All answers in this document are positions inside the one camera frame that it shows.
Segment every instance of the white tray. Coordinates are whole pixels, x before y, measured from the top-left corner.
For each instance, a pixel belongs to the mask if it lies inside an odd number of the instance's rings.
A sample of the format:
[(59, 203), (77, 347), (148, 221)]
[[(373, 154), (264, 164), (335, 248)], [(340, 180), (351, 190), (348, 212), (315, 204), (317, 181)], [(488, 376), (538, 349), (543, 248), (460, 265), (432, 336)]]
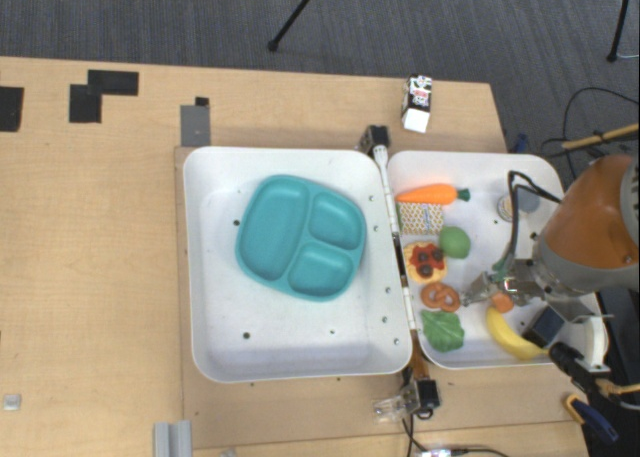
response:
[[(555, 169), (545, 160), (531, 155), (447, 153), (406, 151), (389, 162), (389, 181), (395, 194), (432, 183), (448, 183), (456, 188), (468, 188), (471, 200), (456, 200), (444, 207), (446, 226), (458, 226), (471, 238), (471, 252), (464, 260), (448, 259), (449, 272), (444, 282), (464, 291), (485, 270), (490, 270), (501, 257), (511, 236), (511, 224), (497, 214), (496, 206), (507, 194), (507, 173), (517, 170), (527, 174), (542, 188), (562, 197), (562, 186)], [(532, 232), (540, 232), (555, 209), (555, 204), (542, 200), (534, 213), (522, 218), (517, 257), (530, 258)], [(435, 237), (403, 237), (403, 245), (418, 240), (437, 242)], [(413, 308), (418, 327), (420, 312), (427, 309), (420, 301), (422, 286), (410, 281)], [(594, 313), (600, 313), (595, 295), (582, 297)], [(441, 353), (434, 350), (420, 330), (420, 342), (426, 355), (445, 368), (478, 368), (550, 363), (541, 355), (532, 361), (519, 361), (495, 343), (486, 329), (485, 312), (489, 301), (461, 307), (457, 313), (465, 330), (461, 349)], [(522, 332), (533, 316), (544, 307), (542, 301), (525, 307), (515, 307), (505, 315), (510, 325)], [(561, 341), (578, 349), (587, 361), (601, 363), (606, 352), (606, 331), (601, 319), (591, 318), (585, 324), (566, 324), (559, 334)]]
[[(367, 224), (360, 268), (348, 289), (312, 302), (246, 276), (234, 255), (256, 187), (290, 174), (355, 202)], [(354, 151), (201, 148), (184, 166), (192, 349), (220, 382), (389, 374), (411, 355), (411, 339), (380, 174)]]

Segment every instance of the toy carrot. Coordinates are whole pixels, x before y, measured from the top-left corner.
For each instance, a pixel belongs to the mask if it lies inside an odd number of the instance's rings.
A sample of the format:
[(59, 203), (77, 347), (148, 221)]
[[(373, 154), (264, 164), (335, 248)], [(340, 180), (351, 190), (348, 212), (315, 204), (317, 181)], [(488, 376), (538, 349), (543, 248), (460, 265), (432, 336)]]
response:
[(428, 205), (448, 205), (456, 199), (469, 201), (471, 193), (468, 189), (456, 190), (452, 185), (436, 183), (396, 196), (399, 203), (423, 203)]

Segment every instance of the gray carpet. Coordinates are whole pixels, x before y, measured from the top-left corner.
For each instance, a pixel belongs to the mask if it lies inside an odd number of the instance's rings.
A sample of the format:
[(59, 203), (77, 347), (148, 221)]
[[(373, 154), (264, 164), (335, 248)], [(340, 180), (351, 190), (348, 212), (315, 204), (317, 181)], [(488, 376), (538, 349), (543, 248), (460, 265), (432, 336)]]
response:
[[(560, 135), (577, 89), (638, 96), (638, 60), (605, 60), (620, 0), (313, 0), (269, 53), (298, 1), (0, 0), (0, 54), (489, 82), (507, 143), (524, 133), (530, 151)], [(637, 52), (632, 0), (620, 53)], [(635, 106), (588, 92), (568, 133), (637, 118)], [(576, 155), (578, 171), (588, 158)], [(568, 183), (564, 160), (554, 164)]]

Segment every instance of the green toy fruit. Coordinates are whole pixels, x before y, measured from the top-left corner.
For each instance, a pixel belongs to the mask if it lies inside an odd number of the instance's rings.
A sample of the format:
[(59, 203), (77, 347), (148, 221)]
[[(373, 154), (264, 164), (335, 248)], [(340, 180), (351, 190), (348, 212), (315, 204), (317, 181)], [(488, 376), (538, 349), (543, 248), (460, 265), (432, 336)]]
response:
[(471, 250), (471, 239), (456, 226), (445, 226), (440, 231), (439, 247), (450, 258), (466, 258)]

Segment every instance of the yellow banana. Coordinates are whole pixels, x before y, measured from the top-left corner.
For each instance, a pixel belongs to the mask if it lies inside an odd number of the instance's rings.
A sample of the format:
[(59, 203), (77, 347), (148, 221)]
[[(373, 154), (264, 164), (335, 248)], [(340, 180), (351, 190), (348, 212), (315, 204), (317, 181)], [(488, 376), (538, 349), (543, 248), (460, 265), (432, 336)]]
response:
[(509, 354), (522, 361), (528, 361), (547, 351), (525, 340), (516, 333), (496, 308), (489, 306), (487, 309), (487, 328), (500, 346)]

